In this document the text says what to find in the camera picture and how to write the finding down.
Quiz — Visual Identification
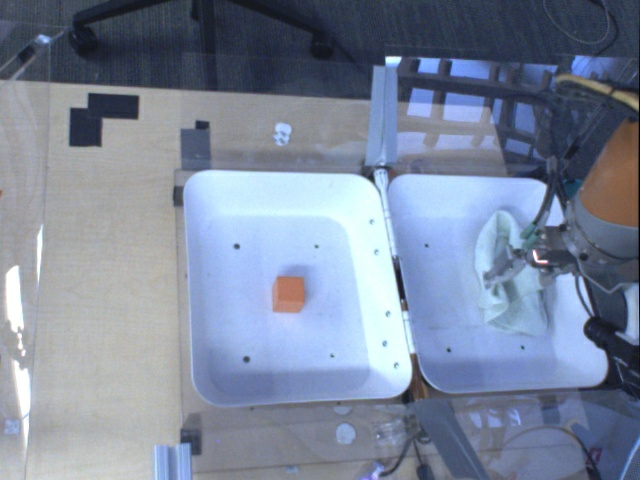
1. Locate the orange cube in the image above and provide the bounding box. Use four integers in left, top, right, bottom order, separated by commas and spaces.
271, 275, 307, 314

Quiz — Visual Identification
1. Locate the pale green cloth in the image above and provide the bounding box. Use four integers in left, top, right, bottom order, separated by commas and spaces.
474, 209, 552, 338

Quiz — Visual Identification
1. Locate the black cylinder on white bracket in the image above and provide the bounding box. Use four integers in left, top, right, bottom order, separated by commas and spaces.
583, 284, 640, 369

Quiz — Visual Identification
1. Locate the white plastic tray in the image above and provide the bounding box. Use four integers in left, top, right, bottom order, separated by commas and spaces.
387, 173, 611, 396
182, 169, 414, 409

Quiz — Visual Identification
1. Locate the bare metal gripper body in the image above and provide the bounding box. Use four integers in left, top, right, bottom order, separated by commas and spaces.
523, 224, 582, 282

